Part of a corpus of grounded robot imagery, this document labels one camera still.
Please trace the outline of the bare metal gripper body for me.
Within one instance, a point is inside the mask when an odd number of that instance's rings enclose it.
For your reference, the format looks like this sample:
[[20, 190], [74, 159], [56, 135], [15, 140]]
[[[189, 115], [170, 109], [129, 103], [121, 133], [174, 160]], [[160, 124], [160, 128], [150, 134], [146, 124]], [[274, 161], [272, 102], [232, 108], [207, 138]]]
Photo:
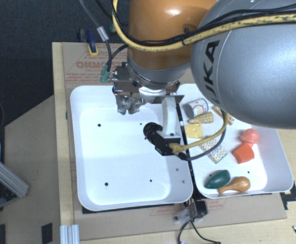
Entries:
[[113, 94], [118, 104], [145, 104], [153, 102], [155, 97], [167, 94], [167, 83], [151, 78], [151, 71], [140, 73], [129, 63], [117, 66], [111, 81]]

